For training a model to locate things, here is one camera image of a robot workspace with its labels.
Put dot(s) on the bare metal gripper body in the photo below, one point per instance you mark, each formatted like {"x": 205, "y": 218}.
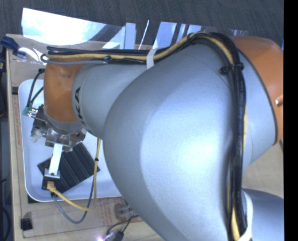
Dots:
{"x": 54, "y": 139}

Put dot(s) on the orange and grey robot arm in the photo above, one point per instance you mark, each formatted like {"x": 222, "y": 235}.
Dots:
{"x": 179, "y": 124}

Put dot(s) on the white plastic tray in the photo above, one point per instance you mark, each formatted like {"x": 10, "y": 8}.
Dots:
{"x": 33, "y": 159}

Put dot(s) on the brown cardboard board, red print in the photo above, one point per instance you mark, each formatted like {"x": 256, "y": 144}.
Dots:
{"x": 106, "y": 210}

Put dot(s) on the black cylinder on white bracket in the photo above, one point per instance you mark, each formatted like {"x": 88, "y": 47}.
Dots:
{"x": 76, "y": 163}

